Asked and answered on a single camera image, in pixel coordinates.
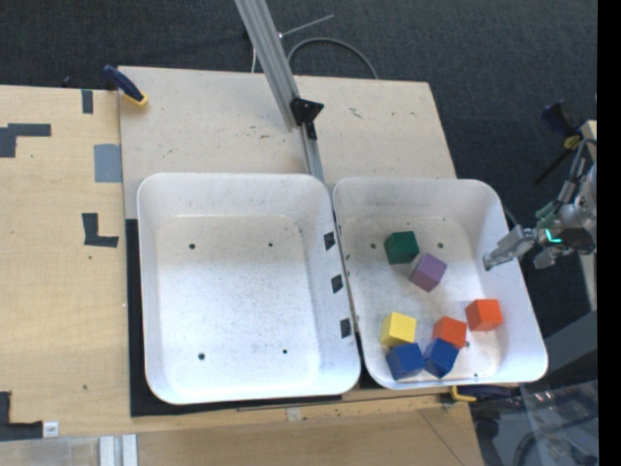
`black floor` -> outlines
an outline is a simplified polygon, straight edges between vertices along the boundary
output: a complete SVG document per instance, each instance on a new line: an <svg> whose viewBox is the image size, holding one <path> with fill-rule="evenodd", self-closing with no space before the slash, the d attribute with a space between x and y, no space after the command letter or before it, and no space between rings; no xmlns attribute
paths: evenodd
<svg viewBox="0 0 621 466"><path fill-rule="evenodd" d="M105 64L249 71L251 44L233 0L0 0L0 83L100 88ZM558 194L570 160L539 185L562 138L539 120L564 100L597 118L598 0L267 0L283 39L325 36L362 51L380 78L430 84L460 178L494 187L518 221ZM369 77L354 54L300 50L296 74ZM544 336L588 309L577 257L523 261Z"/></svg>

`block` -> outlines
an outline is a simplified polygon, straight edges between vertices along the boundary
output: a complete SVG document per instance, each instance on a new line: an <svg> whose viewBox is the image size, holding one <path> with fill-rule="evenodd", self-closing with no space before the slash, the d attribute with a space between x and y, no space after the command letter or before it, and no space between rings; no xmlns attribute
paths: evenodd
<svg viewBox="0 0 621 466"><path fill-rule="evenodd" d="M419 253L413 231L392 233L384 242L384 250L389 264L407 264Z"/></svg>
<svg viewBox="0 0 621 466"><path fill-rule="evenodd" d="M418 344L403 344L386 354L386 362L395 380L416 376L425 368L425 358Z"/></svg>
<svg viewBox="0 0 621 466"><path fill-rule="evenodd" d="M491 331L503 324L498 299L476 299L466 307L468 326L472 331Z"/></svg>
<svg viewBox="0 0 621 466"><path fill-rule="evenodd" d="M416 319L401 313L390 313L381 324L379 342L389 348L412 344L415 333Z"/></svg>
<svg viewBox="0 0 621 466"><path fill-rule="evenodd" d="M444 271L446 271L446 264L427 252L414 267L409 280L423 290L430 292L438 286Z"/></svg>
<svg viewBox="0 0 621 466"><path fill-rule="evenodd" d="M459 349L442 338L436 338L425 349L425 369L437 378L443 378L453 369Z"/></svg>
<svg viewBox="0 0 621 466"><path fill-rule="evenodd" d="M431 338L442 338L445 342L456 349L462 349L466 345L466 332L468 324L453 317L442 316L436 324Z"/></svg>

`black cable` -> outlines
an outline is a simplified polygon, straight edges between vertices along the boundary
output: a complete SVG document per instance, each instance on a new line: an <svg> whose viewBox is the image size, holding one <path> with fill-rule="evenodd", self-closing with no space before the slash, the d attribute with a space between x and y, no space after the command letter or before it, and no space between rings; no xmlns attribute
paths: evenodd
<svg viewBox="0 0 621 466"><path fill-rule="evenodd" d="M299 49L301 49L302 47L305 47L307 45L318 44L318 43L329 43L329 44L337 45L339 47L342 47L343 49L351 51L352 53L357 55L358 58L360 58L365 63L365 65L369 68L369 71L371 71L371 74L373 75L373 77L376 80L379 79L379 76L377 75L377 72L376 72L376 68L373 67L373 64L369 61L369 59L367 57L365 57L363 55L363 53L360 50L355 49L354 47L352 47L351 45L347 44L346 42L343 42L341 40L337 40L335 38L326 38L326 37L308 38L307 40L304 40L304 41L300 42L293 49L291 49L291 51L287 55L287 60L289 62L289 66L291 66L291 61L292 61L294 55L298 52Z"/></svg>

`red block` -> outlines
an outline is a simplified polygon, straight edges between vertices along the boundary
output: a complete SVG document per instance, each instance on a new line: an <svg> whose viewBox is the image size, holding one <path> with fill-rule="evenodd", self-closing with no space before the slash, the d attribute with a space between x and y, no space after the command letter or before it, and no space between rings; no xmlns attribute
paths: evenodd
<svg viewBox="0 0 621 466"><path fill-rule="evenodd" d="M431 338L441 338L456 349L462 349L466 345L467 330L468 325L464 321L443 316L434 324Z"/></svg>
<svg viewBox="0 0 621 466"><path fill-rule="evenodd" d="M468 326L472 331L490 331L503 324L497 299L476 299L466 308Z"/></svg>

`blue square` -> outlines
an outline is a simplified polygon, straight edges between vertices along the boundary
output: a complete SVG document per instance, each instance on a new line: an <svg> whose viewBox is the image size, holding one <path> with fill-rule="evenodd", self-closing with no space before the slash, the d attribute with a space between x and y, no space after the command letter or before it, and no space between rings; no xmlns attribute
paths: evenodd
<svg viewBox="0 0 621 466"><path fill-rule="evenodd" d="M458 353L459 349L442 338L436 338L425 349L425 369L437 378L442 378L453 369Z"/></svg>
<svg viewBox="0 0 621 466"><path fill-rule="evenodd" d="M386 354L386 362L395 380L413 377L425 367L425 359L418 344L403 344Z"/></svg>

